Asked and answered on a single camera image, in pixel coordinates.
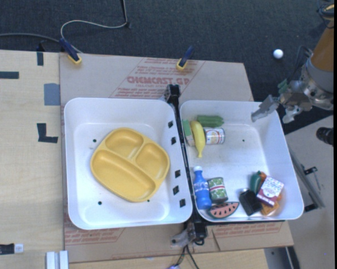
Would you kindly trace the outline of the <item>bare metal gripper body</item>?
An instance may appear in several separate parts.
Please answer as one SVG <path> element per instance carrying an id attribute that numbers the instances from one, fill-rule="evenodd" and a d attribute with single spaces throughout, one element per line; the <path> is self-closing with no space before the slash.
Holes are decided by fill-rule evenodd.
<path id="1" fill-rule="evenodd" d="M 300 107 L 309 111 L 313 106 L 323 110 L 334 109 L 334 96 L 313 81 L 284 80 L 278 84 L 280 103 L 288 108 Z"/>

